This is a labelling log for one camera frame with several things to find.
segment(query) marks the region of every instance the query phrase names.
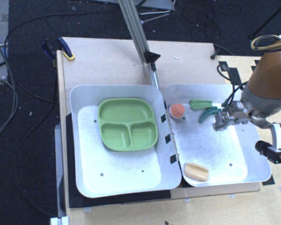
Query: black mat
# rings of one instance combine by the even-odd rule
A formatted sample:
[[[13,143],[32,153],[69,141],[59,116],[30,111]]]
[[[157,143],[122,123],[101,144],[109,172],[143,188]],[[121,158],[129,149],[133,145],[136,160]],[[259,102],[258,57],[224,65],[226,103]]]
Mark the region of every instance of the black mat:
[[[99,198],[84,197],[78,190],[75,175],[75,154],[72,115],[66,117],[67,121],[67,165],[68,165],[68,184],[69,184],[69,206],[70,208],[93,207],[117,203],[135,203],[150,200],[170,199],[170,191],[154,191],[131,193]]]
[[[250,49],[249,36],[280,6],[281,0],[177,0],[175,12],[145,23],[144,31],[148,40],[213,42],[235,55],[260,56]],[[139,11],[152,10],[141,8]],[[100,13],[75,15],[90,12]],[[50,38],[55,47],[58,47],[59,36],[130,39],[118,5],[91,1],[9,0],[9,29],[53,13],[73,16],[35,20],[18,28],[9,39],[9,60],[15,76],[28,90],[49,100],[53,97],[56,69],[42,51],[41,43],[46,38]],[[206,21],[206,14],[212,19]],[[265,34],[281,34],[281,12],[258,35]],[[228,55],[222,50],[219,54]],[[28,95],[18,85],[17,92],[19,109],[0,136],[0,225],[48,224],[50,216],[36,210],[21,194],[13,167],[20,141],[51,104]],[[9,115],[11,96],[10,89],[0,86],[0,124]],[[57,214],[54,127],[59,122],[58,116],[56,106],[25,140],[16,161],[16,172],[26,196],[52,214]]]

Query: wooden board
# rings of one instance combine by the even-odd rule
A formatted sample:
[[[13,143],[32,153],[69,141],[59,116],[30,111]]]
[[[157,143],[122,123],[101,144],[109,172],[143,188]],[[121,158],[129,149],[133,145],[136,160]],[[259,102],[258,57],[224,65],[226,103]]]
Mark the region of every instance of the wooden board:
[[[177,225],[243,225],[243,224],[281,224],[281,191],[279,186],[281,186],[281,164],[272,165],[273,177],[275,184],[263,186],[262,183],[252,183],[252,184],[242,184],[233,186],[217,186],[217,187],[203,187],[203,188],[176,188],[171,191],[172,199],[166,201],[154,201],[154,202],[140,202],[134,204],[116,204],[116,205],[105,205],[92,207],[91,212],[84,212],[81,208],[69,208],[68,201],[68,184],[67,184],[67,140],[66,140],[66,123],[65,116],[69,114],[69,101],[68,94],[71,87],[87,82],[88,84],[117,84],[122,83],[122,77],[118,80],[100,80],[102,78],[99,76],[97,80],[94,75],[94,70],[87,66],[87,63],[92,62],[92,53],[88,51],[94,47],[94,42],[96,42],[96,49],[99,49],[98,43],[104,40],[99,47],[100,49],[108,48],[111,44],[109,42],[115,42],[114,40],[108,41],[108,39],[83,39],[83,46],[81,45],[81,38],[71,38],[66,41],[70,48],[73,48],[74,53],[76,53],[76,63],[69,62],[62,55],[61,51],[58,51],[58,76],[59,76],[59,102],[60,102],[60,123],[62,131],[62,149],[63,149],[63,167],[64,167],[64,182],[65,182],[65,198],[66,198],[66,214],[70,218],[70,225],[84,225],[84,224],[94,224],[94,225],[163,225],[163,224],[177,224]],[[170,56],[175,56],[176,58],[168,57],[164,60],[167,65],[161,70],[158,75],[161,78],[163,75],[163,81],[160,79],[162,87],[170,85],[171,76],[169,73],[169,68],[174,65],[186,67],[187,72],[176,71],[174,74],[176,84],[223,84],[225,81],[216,73],[216,65],[219,61],[226,61],[229,67],[237,67],[240,76],[245,81],[250,77],[252,73],[251,66],[255,65],[255,60],[259,58],[256,57],[230,57],[230,56],[218,56],[218,60],[215,59],[209,63],[209,56],[214,53],[213,47],[210,44],[203,46],[202,44],[195,43],[184,43],[183,45],[188,46],[183,50],[174,50],[176,47],[176,42],[156,42],[151,41],[149,46],[153,52],[152,47],[162,47],[161,54],[171,54]],[[133,47],[132,41],[117,40],[113,45],[119,47]],[[121,61],[122,57],[118,58],[119,54],[124,51],[115,50],[115,55],[113,59],[115,61]],[[81,54],[83,59],[77,59],[77,55]],[[131,52],[126,51],[126,56],[131,59],[129,61],[127,58],[124,59],[126,63],[122,64],[125,66],[130,64],[132,67],[134,63],[136,66],[142,66],[138,62],[136,51],[132,49]],[[193,62],[191,58],[199,58],[196,62]],[[104,57],[99,59],[99,54],[96,57],[98,64],[105,61]],[[182,64],[179,64],[179,59],[184,58]],[[200,69],[192,70],[193,66],[200,66]],[[204,74],[205,69],[210,69],[207,75]],[[142,83],[148,84],[146,79],[146,73],[139,77]],[[276,122],[281,122],[281,113],[277,114]],[[261,131],[260,138],[267,141],[271,138],[270,131]],[[191,198],[189,202],[184,202],[184,198]]]

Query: metal pole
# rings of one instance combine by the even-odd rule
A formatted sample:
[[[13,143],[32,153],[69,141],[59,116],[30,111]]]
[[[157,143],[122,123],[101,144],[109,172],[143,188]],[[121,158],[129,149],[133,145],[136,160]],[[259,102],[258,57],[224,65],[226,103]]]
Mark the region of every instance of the metal pole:
[[[150,49],[133,0],[118,0],[118,3],[121,7],[124,19],[140,60],[143,64],[147,64],[144,54],[145,52],[149,52]],[[152,85],[159,89],[156,71],[154,71],[151,66],[148,66],[148,69]]]
[[[146,22],[149,22],[149,21],[153,21],[153,20],[155,20],[155,19],[157,19],[157,18],[161,18],[161,17],[165,17],[165,16],[167,16],[167,15],[170,15],[169,13],[167,13],[167,14],[164,14],[164,15],[161,15],[161,16],[158,16],[158,17],[153,17],[153,18],[150,18],[150,19],[147,19],[147,20],[141,20],[141,23],[142,24],[144,24],[144,23],[146,23]]]

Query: yellow clamp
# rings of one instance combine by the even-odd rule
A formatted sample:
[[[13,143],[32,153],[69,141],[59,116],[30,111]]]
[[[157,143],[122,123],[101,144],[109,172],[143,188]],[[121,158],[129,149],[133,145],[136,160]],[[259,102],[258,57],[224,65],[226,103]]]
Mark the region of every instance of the yellow clamp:
[[[73,61],[73,60],[75,59],[74,53],[72,53],[72,57],[69,57],[64,51],[62,51],[62,53],[64,54],[64,56],[65,56],[69,61]]]

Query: wooden table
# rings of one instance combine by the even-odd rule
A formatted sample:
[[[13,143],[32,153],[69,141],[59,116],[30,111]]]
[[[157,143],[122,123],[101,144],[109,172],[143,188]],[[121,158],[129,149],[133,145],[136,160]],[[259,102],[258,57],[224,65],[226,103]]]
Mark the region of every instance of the wooden table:
[[[171,199],[132,204],[70,208],[68,198],[66,115],[69,93],[79,84],[150,84],[147,67],[139,61],[132,40],[69,38],[76,58],[68,61],[57,53],[59,108],[66,215],[70,225],[281,225],[281,164],[272,165],[275,184],[234,184],[215,187],[178,187]],[[260,57],[217,56],[212,44],[148,41],[150,50],[161,54],[156,62],[161,92],[172,84],[229,84],[216,71],[219,61],[237,68],[242,81],[252,74]],[[269,121],[281,122],[281,112]],[[258,129],[260,138],[271,143],[269,130]]]

